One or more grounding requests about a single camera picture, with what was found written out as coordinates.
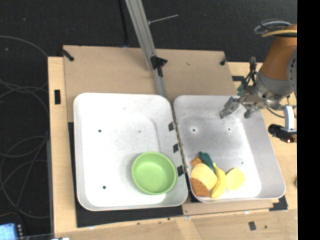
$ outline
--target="black cable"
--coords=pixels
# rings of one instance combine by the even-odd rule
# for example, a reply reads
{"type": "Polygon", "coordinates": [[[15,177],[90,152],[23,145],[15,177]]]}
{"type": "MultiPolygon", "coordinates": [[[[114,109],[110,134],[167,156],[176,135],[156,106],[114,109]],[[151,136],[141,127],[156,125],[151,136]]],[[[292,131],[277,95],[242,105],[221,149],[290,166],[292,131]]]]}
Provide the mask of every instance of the black cable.
{"type": "Polygon", "coordinates": [[[271,37],[279,37],[279,38],[297,38],[298,34],[296,33],[288,33],[288,34],[274,34],[271,37]]]}
{"type": "Polygon", "coordinates": [[[23,193],[24,193],[24,191],[25,191],[25,188],[26,188],[26,185],[27,185],[27,182],[28,182],[30,173],[31,173],[32,169],[34,168],[35,162],[36,162],[38,156],[40,155],[40,152],[42,151],[42,149],[45,147],[46,143],[48,142],[48,139],[49,139],[49,138],[46,138],[46,139],[42,142],[41,148],[39,148],[38,151],[37,151],[37,153],[35,154],[32,162],[31,162],[31,165],[30,165],[30,167],[29,167],[29,170],[28,170],[27,174],[26,174],[25,177],[24,177],[24,182],[23,182],[23,185],[22,185],[22,188],[21,188],[21,191],[20,191],[20,195],[19,195],[18,200],[17,200],[17,202],[16,202],[16,204],[15,204],[15,207],[16,207],[16,208],[18,208],[19,205],[20,205],[21,197],[22,197],[22,195],[23,195],[23,193]]]}
{"type": "Polygon", "coordinates": [[[0,218],[1,218],[1,217],[4,217],[4,216],[11,215],[11,214],[15,214],[15,212],[8,212],[8,213],[1,214],[1,215],[0,215],[0,218]]]}
{"type": "Polygon", "coordinates": [[[256,79],[255,79],[255,75],[257,74],[256,69],[257,69],[257,63],[256,63],[256,57],[252,56],[249,59],[249,65],[250,65],[250,71],[248,73],[248,75],[244,78],[244,81],[242,83],[242,89],[246,89],[247,86],[250,83],[250,80],[252,80],[252,82],[255,84],[256,83],[256,79]]]}
{"type": "Polygon", "coordinates": [[[47,53],[42,50],[39,46],[37,46],[36,44],[32,43],[32,42],[29,42],[27,40],[24,40],[24,39],[21,39],[21,38],[18,38],[18,37],[14,37],[14,36],[9,36],[9,35],[0,35],[0,38],[2,39],[10,39],[10,40],[16,40],[16,41],[19,41],[19,42],[23,42],[25,44],[28,44],[34,48],[36,48],[38,51],[40,51],[46,58],[48,58],[48,55],[47,53]]]}
{"type": "MultiPolygon", "coordinates": [[[[47,163],[48,161],[47,161],[47,160],[44,160],[44,159],[37,159],[36,162],[47,163]]],[[[17,168],[15,168],[15,169],[5,178],[5,180],[4,180],[4,181],[2,182],[2,184],[0,185],[0,192],[1,192],[2,188],[3,188],[3,186],[6,185],[6,183],[11,179],[11,177],[12,177],[17,171],[19,171],[21,168],[23,168],[23,167],[25,167],[26,165],[31,164],[31,163],[32,163],[32,161],[28,161],[28,162],[25,162],[25,163],[19,165],[17,168]]]]}
{"type": "MultiPolygon", "coordinates": [[[[20,140],[19,142],[17,142],[16,144],[14,144],[14,146],[12,146],[10,148],[10,150],[13,150],[15,147],[19,146],[21,143],[32,140],[32,139],[40,139],[40,138],[45,138],[45,136],[32,136],[32,137],[28,137],[25,139],[20,140]]],[[[34,149],[32,149],[31,151],[25,152],[23,154],[10,154],[10,151],[7,153],[2,153],[0,152],[0,157],[4,157],[4,158],[22,158],[22,157],[26,157],[27,155],[32,154],[33,152],[37,151],[41,146],[41,143],[35,147],[34,149]]]]}
{"type": "Polygon", "coordinates": [[[267,32],[275,31],[276,29],[284,29],[285,27],[288,27],[290,25],[290,22],[283,21],[277,18],[263,19],[260,21],[259,25],[254,28],[254,32],[261,35],[267,32]]]}
{"type": "Polygon", "coordinates": [[[26,187],[26,184],[27,184],[29,175],[30,175],[30,173],[31,173],[31,171],[32,171],[32,168],[33,168],[35,162],[37,161],[37,158],[38,158],[40,152],[41,152],[42,149],[45,147],[45,145],[46,145],[46,143],[47,143],[48,140],[49,140],[48,137],[45,138],[45,139],[42,141],[41,146],[40,146],[39,149],[37,150],[37,152],[36,152],[33,160],[30,161],[30,162],[25,163],[25,164],[31,163],[31,165],[30,165],[29,170],[28,170],[28,172],[27,172],[27,174],[26,174],[25,181],[24,181],[23,186],[22,186],[22,189],[21,189],[21,191],[20,191],[20,195],[19,195],[19,199],[18,199],[17,204],[15,204],[15,203],[12,201],[11,197],[9,196],[9,194],[8,194],[6,188],[5,188],[5,183],[4,183],[3,178],[2,178],[2,170],[3,170],[3,165],[4,165],[5,158],[2,160],[2,163],[1,163],[1,165],[0,165],[0,185],[1,185],[1,187],[2,187],[2,190],[3,190],[3,193],[4,193],[5,197],[6,197],[6,199],[11,203],[11,205],[15,208],[15,210],[16,210],[17,212],[19,212],[19,213],[21,213],[21,214],[23,214],[23,215],[25,215],[25,216],[27,216],[27,217],[33,218],[33,219],[47,219],[47,218],[49,218],[50,216],[49,216],[49,215],[45,215],[45,216],[30,215],[30,214],[26,213],[25,211],[23,211],[22,209],[20,209],[20,208],[19,208],[19,204],[20,204],[20,200],[21,200],[22,194],[23,194],[23,192],[24,192],[24,190],[25,190],[25,187],[26,187]]]}
{"type": "Polygon", "coordinates": [[[270,108],[268,108],[268,107],[266,107],[266,109],[267,109],[269,112],[271,112],[272,114],[274,114],[275,116],[279,117],[279,118],[285,118],[283,115],[279,115],[279,114],[273,112],[273,111],[272,111],[270,108]]]}
{"type": "Polygon", "coordinates": [[[122,28],[123,28],[123,33],[124,33],[124,46],[129,45],[129,35],[128,35],[128,30],[127,30],[127,24],[126,24],[126,19],[125,19],[125,14],[124,14],[124,7],[122,4],[122,0],[117,0],[119,10],[120,10],[120,18],[121,18],[121,23],[122,23],[122,28]]]}
{"type": "MultiPolygon", "coordinates": [[[[0,95],[0,99],[2,99],[4,96],[8,95],[8,94],[11,94],[13,92],[16,92],[18,90],[25,90],[24,87],[18,87],[18,88],[15,88],[15,89],[11,89],[11,90],[8,90],[7,92],[3,93],[0,95]]],[[[43,102],[43,100],[38,96],[36,95],[35,93],[33,93],[32,91],[28,92],[29,94],[33,95],[36,99],[38,99],[40,101],[40,103],[43,105],[47,115],[49,115],[49,110],[46,106],[46,104],[43,102]]]]}
{"type": "Polygon", "coordinates": [[[43,91],[45,93],[48,92],[48,90],[44,89],[44,87],[48,84],[45,83],[40,87],[36,87],[36,86],[20,86],[14,83],[9,83],[9,82],[5,82],[0,78],[0,84],[4,85],[5,87],[7,87],[10,90],[13,89],[17,89],[17,88],[24,88],[25,90],[17,90],[18,93],[30,93],[30,92],[36,92],[36,91],[43,91]]]}

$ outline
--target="black mat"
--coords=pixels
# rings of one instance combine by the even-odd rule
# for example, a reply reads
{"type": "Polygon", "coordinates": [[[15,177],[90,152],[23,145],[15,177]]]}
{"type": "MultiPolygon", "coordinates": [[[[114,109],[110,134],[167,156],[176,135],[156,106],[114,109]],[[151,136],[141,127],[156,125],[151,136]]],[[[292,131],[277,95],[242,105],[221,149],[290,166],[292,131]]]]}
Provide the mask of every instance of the black mat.
{"type": "Polygon", "coordinates": [[[89,227],[101,224],[137,221],[145,219],[169,218],[172,216],[183,215],[182,206],[148,208],[148,209],[129,209],[129,210],[111,210],[111,211],[90,211],[81,206],[77,199],[76,187],[76,168],[75,168],[75,141],[74,141],[74,123],[68,123],[70,152],[72,162],[72,175],[74,186],[74,201],[76,211],[76,222],[78,228],[89,227]]]}

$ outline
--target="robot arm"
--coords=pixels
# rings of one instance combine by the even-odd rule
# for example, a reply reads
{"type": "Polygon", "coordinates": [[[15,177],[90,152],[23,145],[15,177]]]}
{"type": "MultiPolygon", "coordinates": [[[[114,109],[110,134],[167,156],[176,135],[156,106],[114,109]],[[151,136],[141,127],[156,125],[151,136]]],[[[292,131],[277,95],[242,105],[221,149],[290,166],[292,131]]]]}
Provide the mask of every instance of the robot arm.
{"type": "Polygon", "coordinates": [[[281,105],[280,101],[294,93],[297,97],[297,24],[281,20],[262,21],[254,29],[263,37],[275,36],[262,67],[256,72],[256,59],[250,59],[250,72],[239,87],[239,98],[230,97],[220,111],[220,117],[230,115],[241,104],[247,110],[245,118],[258,110],[283,111],[285,126],[270,125],[270,134],[287,143],[297,141],[294,128],[294,112],[290,105],[281,105]]]}

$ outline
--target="black carpet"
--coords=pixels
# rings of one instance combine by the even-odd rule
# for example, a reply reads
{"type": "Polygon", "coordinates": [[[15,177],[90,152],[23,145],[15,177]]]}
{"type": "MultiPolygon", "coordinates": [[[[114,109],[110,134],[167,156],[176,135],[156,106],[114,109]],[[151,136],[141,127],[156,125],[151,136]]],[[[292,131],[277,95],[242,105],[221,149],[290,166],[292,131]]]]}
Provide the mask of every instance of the black carpet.
{"type": "MultiPolygon", "coordinates": [[[[150,21],[178,15],[151,24],[156,48],[224,51],[231,62],[263,61],[273,37],[254,34],[261,20],[298,18],[298,0],[142,2],[150,21]]],[[[14,217],[25,235],[51,230],[47,56],[63,45],[139,47],[124,0],[0,0],[0,224],[14,217]]]]}

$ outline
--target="green object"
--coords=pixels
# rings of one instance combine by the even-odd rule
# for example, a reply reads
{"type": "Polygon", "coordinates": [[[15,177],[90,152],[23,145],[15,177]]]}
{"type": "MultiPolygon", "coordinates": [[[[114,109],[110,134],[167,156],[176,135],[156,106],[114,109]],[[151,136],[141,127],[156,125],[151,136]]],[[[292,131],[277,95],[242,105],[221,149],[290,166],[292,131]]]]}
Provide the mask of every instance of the green object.
{"type": "Polygon", "coordinates": [[[215,168],[213,166],[213,162],[212,162],[211,157],[208,153],[199,152],[199,158],[204,164],[209,166],[209,168],[215,173],[215,168]]]}
{"type": "Polygon", "coordinates": [[[132,178],[136,186],[151,195],[169,192],[177,180],[177,172],[172,161],[158,152],[140,154],[132,165],[132,178]]]}
{"type": "Polygon", "coordinates": [[[237,95],[241,96],[244,93],[243,84],[240,84],[240,86],[236,89],[238,91],[237,95]]]}

